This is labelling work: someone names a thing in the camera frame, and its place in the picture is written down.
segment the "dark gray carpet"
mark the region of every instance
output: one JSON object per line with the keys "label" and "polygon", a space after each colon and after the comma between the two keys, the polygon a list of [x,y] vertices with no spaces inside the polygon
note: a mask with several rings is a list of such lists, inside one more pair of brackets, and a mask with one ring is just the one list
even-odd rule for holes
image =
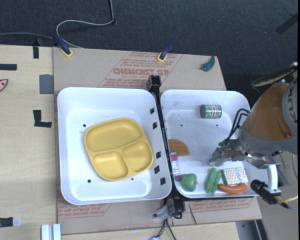
{"label": "dark gray carpet", "polygon": [[[173,42],[172,53],[218,56],[227,86],[249,92],[251,103],[258,96],[250,93],[251,76],[298,61],[298,0],[112,0],[112,5],[117,25],[67,23],[61,36],[85,48],[159,52]],[[108,0],[0,0],[0,33],[52,36],[58,23],[70,19],[106,23]],[[0,36],[0,44],[33,41]]]}

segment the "cardboard box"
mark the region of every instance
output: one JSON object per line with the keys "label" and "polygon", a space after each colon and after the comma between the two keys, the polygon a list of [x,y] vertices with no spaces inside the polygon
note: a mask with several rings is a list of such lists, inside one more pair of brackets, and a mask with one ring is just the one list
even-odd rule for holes
{"label": "cardboard box", "polygon": [[[150,75],[161,78],[161,92],[170,89],[226,90],[218,58],[210,71],[201,67],[210,56],[168,54],[165,63],[157,62],[157,53],[72,48],[65,57],[53,48],[54,98],[67,87],[143,88]],[[55,136],[57,169],[59,169],[58,117],[55,102]],[[163,200],[123,203],[72,205],[67,203],[58,186],[58,223],[62,234],[131,230],[161,227],[152,211],[161,208]],[[175,226],[261,219],[257,199],[222,199],[185,202],[181,219]]]}

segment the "orange hot dog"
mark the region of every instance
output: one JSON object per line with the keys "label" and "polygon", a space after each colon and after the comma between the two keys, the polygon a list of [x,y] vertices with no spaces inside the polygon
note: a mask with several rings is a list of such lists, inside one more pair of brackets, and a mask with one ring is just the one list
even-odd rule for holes
{"label": "orange hot dog", "polygon": [[247,185],[244,183],[240,183],[237,185],[218,184],[218,190],[229,194],[236,194],[245,191],[246,189],[247,189]]}

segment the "yellow plate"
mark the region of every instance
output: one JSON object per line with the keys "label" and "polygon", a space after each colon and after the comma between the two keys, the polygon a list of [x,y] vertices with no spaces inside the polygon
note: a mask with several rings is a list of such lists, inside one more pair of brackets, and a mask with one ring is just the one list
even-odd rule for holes
{"label": "yellow plate", "polygon": [[84,134],[84,146],[95,171],[108,181],[142,173],[154,162],[146,134],[130,118],[117,118],[91,126]]}

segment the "green can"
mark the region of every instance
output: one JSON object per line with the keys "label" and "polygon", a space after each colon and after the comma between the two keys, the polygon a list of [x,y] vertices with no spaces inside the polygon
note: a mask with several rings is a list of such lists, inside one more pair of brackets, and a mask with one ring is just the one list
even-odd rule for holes
{"label": "green can", "polygon": [[201,105],[200,117],[205,119],[218,119],[222,115],[222,108],[220,105]]}

